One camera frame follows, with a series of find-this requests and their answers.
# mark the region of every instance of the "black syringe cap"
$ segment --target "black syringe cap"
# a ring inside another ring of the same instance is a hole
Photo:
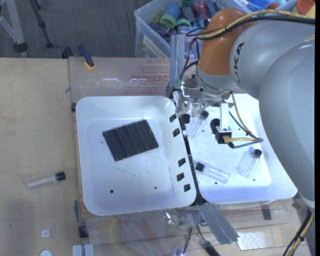
[[[66,179],[66,174],[64,171],[60,171],[55,174],[55,177],[56,177],[56,180],[59,182]]]
[[[262,155],[262,151],[260,149],[255,149],[253,151],[253,154],[256,155],[257,157],[260,157]]]
[[[205,169],[205,165],[202,164],[202,163],[200,163],[200,162],[198,162],[198,163],[196,164],[196,166],[195,166],[195,169],[196,169],[197,171],[199,171],[199,172],[202,172],[202,171]]]
[[[207,117],[209,116],[209,113],[207,111],[202,111],[201,116],[207,119]]]

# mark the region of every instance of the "white label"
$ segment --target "white label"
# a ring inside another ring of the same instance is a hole
[[[146,35],[143,37],[143,43],[156,55],[158,58],[168,58],[167,55],[164,54],[162,50],[159,49],[158,46],[155,45],[154,42],[150,40]]]
[[[43,229],[43,230],[41,230],[41,237],[42,237],[42,238],[48,238],[48,237],[50,237],[50,230],[49,230],[49,229]]]

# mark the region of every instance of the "yellow cable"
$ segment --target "yellow cable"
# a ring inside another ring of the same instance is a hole
[[[285,10],[273,10],[273,9],[257,10],[257,11],[251,12],[251,13],[249,13],[249,14],[241,17],[241,18],[238,18],[234,22],[230,23],[229,25],[225,26],[224,28],[219,29],[218,31],[214,31],[214,32],[208,33],[208,34],[201,34],[201,33],[205,32],[205,29],[200,30],[198,32],[199,35],[197,35],[196,37],[199,38],[199,39],[208,39],[208,38],[211,38],[211,37],[218,36],[221,33],[223,33],[226,30],[228,30],[229,28],[231,28],[232,26],[234,26],[234,25],[236,25],[236,24],[238,24],[240,22],[243,22],[245,20],[248,20],[253,16],[261,15],[261,14],[281,14],[281,15],[286,15],[286,16],[290,16],[290,17],[307,18],[307,19],[311,19],[311,20],[315,19],[313,17],[309,17],[309,16],[306,16],[306,15],[302,15],[302,14],[294,13],[294,12],[290,12],[290,11],[285,11]]]
[[[250,142],[256,142],[257,139],[255,138],[231,138],[230,136],[223,136],[225,143],[235,142],[235,141],[250,141]]]
[[[298,246],[300,245],[300,243],[302,242],[302,239],[305,238],[308,230],[310,229],[312,222],[314,221],[314,216],[311,214],[309,221],[307,222],[305,228],[303,229],[303,231],[301,232],[300,236],[297,238],[297,240],[294,242],[294,244],[291,246],[291,250],[288,251],[288,253],[286,254],[286,256],[293,256],[295,251],[297,250]]]
[[[232,100],[233,100],[233,103],[234,103],[234,109],[235,109],[236,115],[238,116],[238,119],[239,119],[240,123],[242,124],[243,128],[245,129],[245,131],[248,134],[252,134],[252,132],[247,128],[245,123],[242,121],[242,118],[240,117],[240,113],[239,113],[239,110],[238,110],[238,107],[237,107],[237,103],[236,103],[235,94],[234,94],[233,91],[231,92],[231,96],[232,96]]]

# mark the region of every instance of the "white tray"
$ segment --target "white tray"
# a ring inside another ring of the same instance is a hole
[[[202,196],[209,203],[216,204],[292,198],[297,193],[297,188],[284,170],[268,141],[260,117],[259,102],[247,94],[235,94],[235,98],[240,116],[245,125],[253,134],[263,138],[264,141],[240,148],[230,148],[227,144],[218,144],[210,128],[210,122],[213,119],[220,118],[220,109],[219,107],[208,107],[206,111],[209,112],[209,116],[201,135],[196,139],[188,139],[191,155],[194,161],[210,164],[218,170],[230,174],[230,176],[228,182],[224,184],[213,178],[207,178],[201,172],[196,171]],[[230,111],[238,119],[235,108],[230,108]],[[195,118],[192,118],[189,125],[186,125],[186,133],[191,131],[195,122]],[[229,127],[232,129],[233,138],[246,136],[245,132],[239,129],[230,116]],[[262,151],[260,164],[252,178],[245,178],[238,173],[237,165],[245,151],[254,149]]]
[[[85,97],[76,105],[83,200],[100,216],[191,205],[196,189],[175,105],[162,96]],[[115,161],[103,132],[147,120],[159,147]],[[180,134],[173,136],[179,128]],[[185,159],[179,166],[178,161]],[[184,178],[178,181],[177,176]]]

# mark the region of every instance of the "small sticker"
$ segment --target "small sticker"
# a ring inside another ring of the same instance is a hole
[[[50,229],[41,230],[41,237],[42,238],[49,238],[50,237]]]

